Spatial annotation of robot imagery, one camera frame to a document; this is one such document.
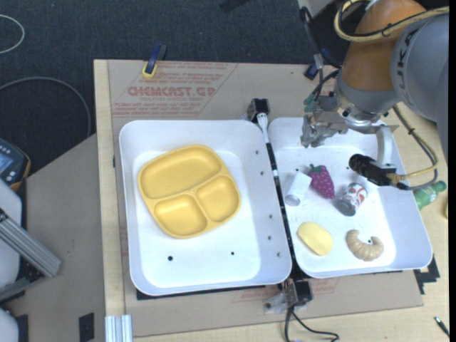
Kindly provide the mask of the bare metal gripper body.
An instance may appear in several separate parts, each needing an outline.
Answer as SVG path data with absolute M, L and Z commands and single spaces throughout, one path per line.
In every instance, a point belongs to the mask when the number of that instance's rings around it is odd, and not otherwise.
M 374 122 L 387 110 L 388 103 L 382 97 L 336 95 L 321 100 L 313 110 L 311 134 L 344 134 L 348 130 L 372 134 Z

